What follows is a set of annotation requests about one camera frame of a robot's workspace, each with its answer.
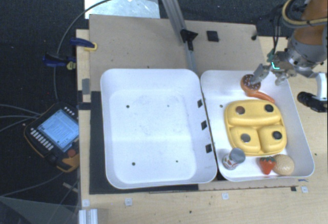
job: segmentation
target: yellow divided plate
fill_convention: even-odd
[[[231,146],[242,149],[246,156],[277,154],[287,144],[281,113],[269,101],[232,102],[225,109],[224,122]]]

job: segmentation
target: table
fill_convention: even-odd
[[[208,23],[194,24],[201,27]],[[245,25],[232,27],[237,33],[225,35],[237,35],[240,39],[245,39],[243,34],[238,35],[238,28],[244,29]],[[77,37],[88,39],[89,30],[77,30]],[[225,43],[229,44],[231,41],[232,39],[226,39]],[[272,48],[272,38],[258,37],[257,41],[263,52],[260,59],[263,59]],[[278,50],[282,50],[286,43],[287,40],[281,38]],[[122,44],[117,46],[122,50],[125,47]],[[259,64],[258,59],[254,62],[256,66]],[[325,65],[326,63],[316,70],[326,72]],[[90,90],[83,90],[83,82],[90,78],[90,52],[81,47],[77,48],[77,78],[83,102],[88,103],[91,100]],[[297,76],[290,79],[290,85],[295,99],[300,91],[316,93],[316,82],[313,79]],[[202,191],[195,192],[103,195],[89,194],[90,110],[79,110],[82,207],[97,208],[98,223],[325,223],[328,219],[327,115],[316,113],[297,101],[296,106],[315,161],[315,172],[306,179],[287,180],[281,187],[272,185],[271,188],[258,185],[256,181],[245,186],[221,181],[225,184],[219,188],[217,185],[209,185]],[[292,191],[291,186],[296,187],[296,191]],[[126,206],[126,198],[132,199],[131,206]]]

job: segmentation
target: white tray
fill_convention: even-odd
[[[100,87],[111,185],[133,189],[214,179],[217,164],[195,73],[111,69]]]
[[[246,97],[240,87],[240,80],[252,71],[218,71],[210,70],[201,76],[201,87],[205,98],[207,113],[210,120],[213,144],[216,150],[218,166],[224,178],[230,181],[247,181],[279,177],[306,177],[314,172],[314,161],[306,141],[301,121],[299,119],[294,98],[288,82],[275,85],[275,75],[270,73],[262,81],[260,91],[275,99],[285,123],[287,133],[286,148],[280,154],[289,155],[295,163],[295,170],[290,176],[280,176],[273,171],[264,175],[259,168],[258,157],[247,156],[244,163],[235,170],[227,170],[222,159],[232,149],[224,124],[226,106],[237,100],[255,99]]]

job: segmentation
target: toy strawberry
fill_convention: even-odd
[[[276,164],[277,164],[276,160],[271,156],[260,158],[260,166],[262,168],[262,172],[265,175],[269,175],[271,170],[274,168]]]

